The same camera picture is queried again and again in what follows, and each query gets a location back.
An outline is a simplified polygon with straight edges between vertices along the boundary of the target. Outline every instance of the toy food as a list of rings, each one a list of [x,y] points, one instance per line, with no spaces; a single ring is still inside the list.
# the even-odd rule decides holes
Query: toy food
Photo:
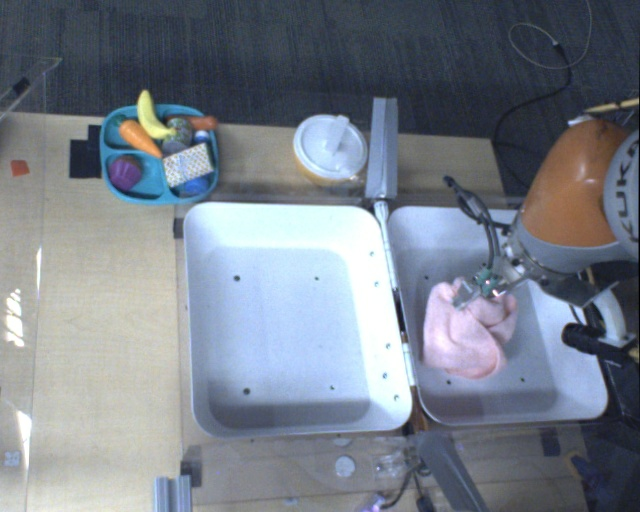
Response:
[[[193,130],[189,121],[180,118],[171,119],[167,126],[173,128],[176,133],[162,142],[162,153],[165,156],[184,151],[191,145]]]
[[[184,183],[183,193],[186,196],[204,194],[209,188],[209,180],[206,176],[200,176]]]
[[[167,120],[170,121],[176,117],[186,119],[191,123],[191,127],[194,131],[198,130],[215,130],[218,128],[218,120],[213,116],[167,116]]]
[[[167,183],[171,188],[214,171],[206,144],[198,144],[162,160]]]
[[[144,151],[156,158],[162,158],[162,151],[160,151],[160,148],[153,142],[153,139],[149,137],[149,134],[140,123],[133,119],[127,119],[124,116],[117,118],[115,123],[118,127],[120,137],[130,144],[131,147]]]
[[[138,97],[138,121],[153,139],[166,139],[176,131],[162,124],[156,116],[156,107],[151,93],[146,89]]]
[[[132,155],[119,156],[109,165],[109,179],[122,192],[131,190],[141,178],[140,164]]]

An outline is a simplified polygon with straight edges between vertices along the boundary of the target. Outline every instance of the plastic bottle cap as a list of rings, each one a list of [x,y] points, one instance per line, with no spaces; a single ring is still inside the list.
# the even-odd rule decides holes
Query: plastic bottle cap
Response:
[[[367,162],[367,142],[345,116],[306,119],[296,130],[293,149],[309,173],[328,181],[348,180]]]

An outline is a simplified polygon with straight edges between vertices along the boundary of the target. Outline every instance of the pink cloth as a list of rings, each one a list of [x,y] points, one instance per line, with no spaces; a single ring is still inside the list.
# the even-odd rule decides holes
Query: pink cloth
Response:
[[[451,304],[461,278],[433,287],[424,321],[422,362],[451,375],[480,379],[506,364],[502,345],[516,327],[518,304],[513,295],[480,297],[458,311]]]

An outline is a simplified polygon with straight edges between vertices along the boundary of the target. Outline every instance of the blue plate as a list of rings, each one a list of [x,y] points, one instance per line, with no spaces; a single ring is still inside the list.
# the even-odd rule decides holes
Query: blue plate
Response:
[[[164,119],[171,115],[203,116],[202,112],[181,105],[156,105],[158,119]],[[153,157],[143,151],[132,148],[118,133],[116,121],[118,116],[128,119],[137,119],[138,110],[135,105],[122,107],[111,112],[102,123],[100,130],[100,161],[102,163],[102,176],[109,190],[116,196],[129,203],[137,204],[180,204],[195,203],[205,199],[218,184],[218,142],[215,133],[209,132],[211,140],[208,142],[213,161],[213,172],[203,178],[207,180],[204,191],[193,196],[184,196],[184,187],[169,188],[164,174],[162,160]],[[117,189],[109,179],[109,165],[116,158],[130,155],[137,159],[142,170],[142,178],[127,192]]]

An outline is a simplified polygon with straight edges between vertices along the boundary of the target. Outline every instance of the metal bracket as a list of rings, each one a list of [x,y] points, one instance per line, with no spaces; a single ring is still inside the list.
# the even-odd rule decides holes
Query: metal bracket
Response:
[[[421,432],[416,448],[453,510],[489,512],[451,439],[440,432]]]
[[[398,292],[398,275],[396,274],[396,266],[393,262],[393,253],[391,252],[391,241],[389,238],[389,231],[387,229],[387,222],[389,220],[389,206],[384,200],[376,201],[373,204],[373,212],[378,224],[380,224],[380,232],[382,234],[382,244],[384,246],[384,255],[387,259],[387,268],[389,269],[389,281],[391,282],[391,289],[393,293]]]
[[[411,345],[409,345],[409,343],[403,343],[402,352],[404,353],[404,365],[407,369],[409,386],[413,387],[418,382],[418,379],[416,378],[416,367],[413,363],[413,352],[411,351]]]
[[[153,512],[192,512],[191,477],[158,477],[153,484]]]
[[[374,98],[371,143],[364,196],[393,199],[398,195],[398,100]]]

